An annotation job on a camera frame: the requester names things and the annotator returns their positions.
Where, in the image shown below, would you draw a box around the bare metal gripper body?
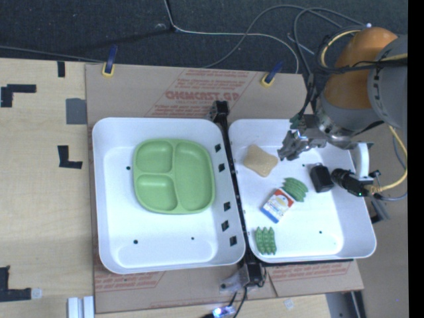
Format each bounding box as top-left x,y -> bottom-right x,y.
297,113 -> 362,151

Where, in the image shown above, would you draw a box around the beige toy bread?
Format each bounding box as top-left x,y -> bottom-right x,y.
243,143 -> 280,178

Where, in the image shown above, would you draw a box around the black box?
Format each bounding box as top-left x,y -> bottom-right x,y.
309,163 -> 335,193

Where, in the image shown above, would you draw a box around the green pea pods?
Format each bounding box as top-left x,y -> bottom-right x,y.
282,177 -> 309,203
254,226 -> 278,256

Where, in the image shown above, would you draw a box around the white blue red carton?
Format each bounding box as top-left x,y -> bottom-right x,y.
259,187 -> 295,225

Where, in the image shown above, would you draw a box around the thin black rod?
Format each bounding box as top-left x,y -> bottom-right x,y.
217,113 -> 256,268

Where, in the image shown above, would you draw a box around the white plastic tray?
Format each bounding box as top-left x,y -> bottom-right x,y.
91,117 -> 247,275
228,118 -> 378,264

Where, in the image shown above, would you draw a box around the green divided plate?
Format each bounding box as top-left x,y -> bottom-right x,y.
132,138 -> 217,216

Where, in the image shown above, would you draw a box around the brown cardboard board red print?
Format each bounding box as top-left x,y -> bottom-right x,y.
84,63 -> 365,314

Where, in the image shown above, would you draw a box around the black cylinder on white bracket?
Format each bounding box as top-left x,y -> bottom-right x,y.
330,142 -> 382,199

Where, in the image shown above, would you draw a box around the black block with thin wires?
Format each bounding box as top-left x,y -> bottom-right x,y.
209,100 -> 231,123
243,262 -> 266,288

